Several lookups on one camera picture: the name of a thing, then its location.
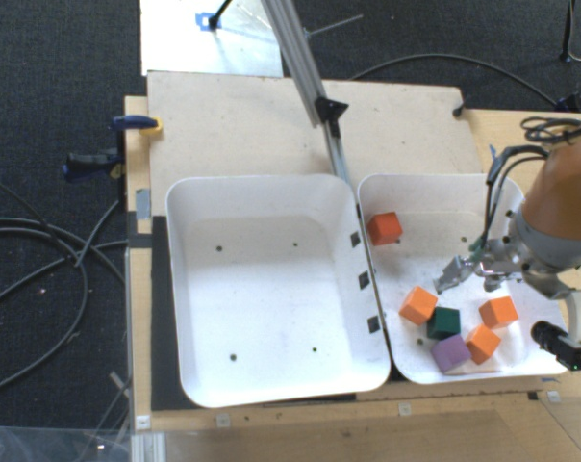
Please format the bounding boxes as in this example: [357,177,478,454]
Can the purple cube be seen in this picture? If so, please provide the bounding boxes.
[430,333,473,375]

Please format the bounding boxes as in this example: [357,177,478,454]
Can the white plastic tray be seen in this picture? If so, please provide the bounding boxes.
[164,173,393,410]
[356,172,573,386]

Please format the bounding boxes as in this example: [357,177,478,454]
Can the orange cube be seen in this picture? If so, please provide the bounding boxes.
[478,295,520,331]
[465,323,503,367]
[398,285,440,327]

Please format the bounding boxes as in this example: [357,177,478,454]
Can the pale wood board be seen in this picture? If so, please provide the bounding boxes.
[145,69,485,220]

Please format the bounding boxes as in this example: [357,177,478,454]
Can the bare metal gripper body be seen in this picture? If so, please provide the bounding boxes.
[476,231,533,284]

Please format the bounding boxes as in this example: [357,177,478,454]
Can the red-orange cube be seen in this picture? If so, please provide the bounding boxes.
[366,211,404,247]

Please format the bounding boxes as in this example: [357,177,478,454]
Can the black cylinder on white bracket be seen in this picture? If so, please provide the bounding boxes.
[530,288,581,372]

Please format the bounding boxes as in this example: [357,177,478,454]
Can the dark green cube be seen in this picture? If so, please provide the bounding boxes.
[425,306,463,342]

